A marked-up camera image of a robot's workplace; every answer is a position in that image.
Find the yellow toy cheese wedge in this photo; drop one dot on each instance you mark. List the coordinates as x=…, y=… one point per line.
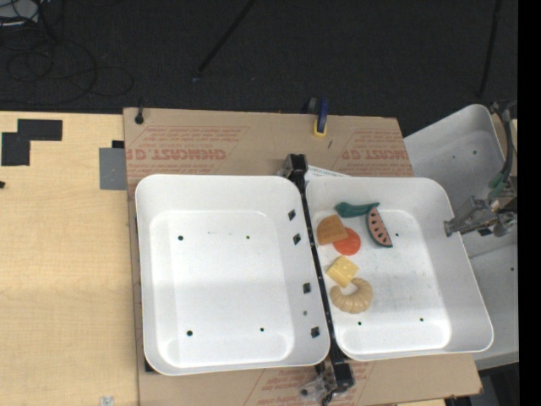
x=341, y=271

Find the beige toy croissant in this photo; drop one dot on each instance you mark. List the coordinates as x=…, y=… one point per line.
x=363, y=295

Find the orange toy round slice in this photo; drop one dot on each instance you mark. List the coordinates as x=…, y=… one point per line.
x=351, y=246

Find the brown cardboard board red print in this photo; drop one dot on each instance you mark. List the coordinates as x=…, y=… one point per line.
x=253, y=142

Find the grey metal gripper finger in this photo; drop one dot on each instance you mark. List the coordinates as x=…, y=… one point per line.
x=479, y=206
x=465, y=223

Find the thin black rod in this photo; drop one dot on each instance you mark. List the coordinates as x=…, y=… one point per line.
x=315, y=243

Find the toy watermelon slice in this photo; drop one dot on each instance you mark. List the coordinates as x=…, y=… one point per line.
x=377, y=228

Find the brown toy waffle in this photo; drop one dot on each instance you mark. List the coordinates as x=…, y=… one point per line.
x=329, y=230

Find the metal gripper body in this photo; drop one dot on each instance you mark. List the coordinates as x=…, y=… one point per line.
x=504, y=223

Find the white plastic tray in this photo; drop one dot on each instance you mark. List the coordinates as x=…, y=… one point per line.
x=406, y=286
x=228, y=286
x=456, y=142

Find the green toy pepper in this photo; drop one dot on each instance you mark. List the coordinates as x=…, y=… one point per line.
x=351, y=210

